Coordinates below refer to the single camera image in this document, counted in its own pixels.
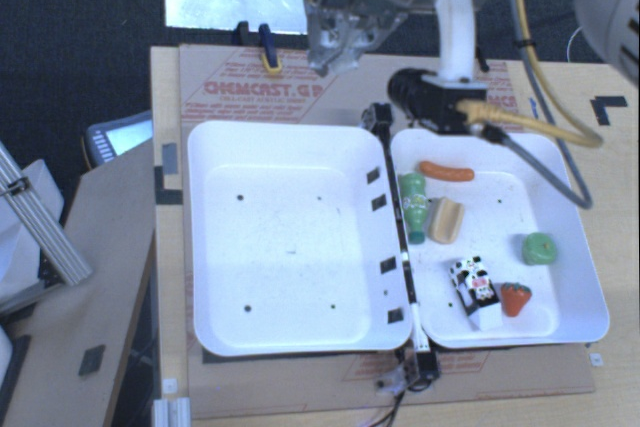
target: white tray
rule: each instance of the white tray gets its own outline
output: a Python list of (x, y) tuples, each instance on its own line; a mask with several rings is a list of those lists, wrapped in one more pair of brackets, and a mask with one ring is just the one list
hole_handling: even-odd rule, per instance
[[(562, 157), (548, 139), (511, 137), (568, 183)], [(417, 171), (421, 160), (470, 167), (471, 182), (427, 178), (427, 197), (464, 204), (457, 240), (442, 245), (427, 238), (410, 246), (423, 327), (435, 342), (451, 348), (592, 342), (609, 327), (609, 314), (576, 207), (510, 150), (474, 137), (437, 136), (404, 130), (392, 141), (399, 174)], [(531, 232), (554, 239), (551, 265), (526, 265), (522, 242)], [(503, 315), (504, 325), (480, 331), (465, 315), (451, 284), (449, 267), (462, 258), (482, 257), (499, 292), (504, 282), (529, 286), (533, 296), (520, 315)]]
[[(238, 356), (405, 342), (411, 316), (375, 137), (211, 121), (190, 134), (188, 165), (194, 324), (206, 349)], [(381, 272), (390, 258), (395, 268)]]

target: device screen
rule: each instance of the device screen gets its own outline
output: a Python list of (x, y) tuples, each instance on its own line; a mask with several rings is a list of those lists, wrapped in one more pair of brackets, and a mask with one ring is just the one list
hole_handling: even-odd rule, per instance
[(153, 123), (151, 120), (141, 121), (105, 132), (116, 155), (122, 155), (131, 148), (142, 144), (153, 137)]

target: toy bottle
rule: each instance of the toy bottle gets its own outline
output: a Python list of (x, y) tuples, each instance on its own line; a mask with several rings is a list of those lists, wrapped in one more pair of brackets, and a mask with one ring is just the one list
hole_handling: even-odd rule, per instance
[(424, 231), (422, 226), (427, 220), (426, 182), (420, 173), (402, 175), (399, 180), (402, 212), (409, 229), (409, 244), (422, 244)]

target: table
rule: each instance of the table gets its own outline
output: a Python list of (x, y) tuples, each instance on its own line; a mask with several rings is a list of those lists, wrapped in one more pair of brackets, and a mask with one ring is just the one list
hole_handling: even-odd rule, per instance
[[(371, 91), (384, 89), (388, 76), (380, 76), (379, 58), (365, 56), (358, 77)], [(398, 57), (395, 69), (408, 58)], [(530, 114), (530, 93), (521, 65), (507, 68), (521, 112)], [(589, 352), (602, 366), (593, 368), (594, 394), (536, 397), (501, 401), (430, 404), (402, 407), (397, 426), (410, 425), (631, 425), (640, 416), (636, 400), (640, 389), (640, 333), (638, 331), (638, 90), (606, 65), (544, 63), (543, 68), (560, 97), (574, 113), (604, 136), (599, 150), (573, 150), (590, 185), (595, 207), (581, 217), (590, 243), (611, 316), (607, 336)], [(607, 111), (610, 125), (598, 126), (590, 100), (623, 96), (628, 107)], [(179, 51), (152, 49), (154, 162), (162, 166), (163, 152), (171, 145), (180, 151)], [(362, 105), (370, 99), (363, 98)], [(171, 191), (181, 189), (180, 166), (164, 174), (168, 196), (156, 208), (156, 246), (159, 286), (160, 371), (163, 398), (188, 394), (185, 336), (184, 253), (182, 213), (171, 204)], [(375, 409), (313, 412), (195, 420), (196, 427), (367, 425), (379, 418)]]

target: strawberry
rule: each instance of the strawberry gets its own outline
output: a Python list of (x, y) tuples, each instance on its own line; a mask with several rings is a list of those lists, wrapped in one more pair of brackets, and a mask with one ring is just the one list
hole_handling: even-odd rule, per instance
[(531, 299), (531, 289), (520, 283), (504, 283), (500, 287), (502, 304), (507, 317), (515, 317), (520, 313), (529, 299)]

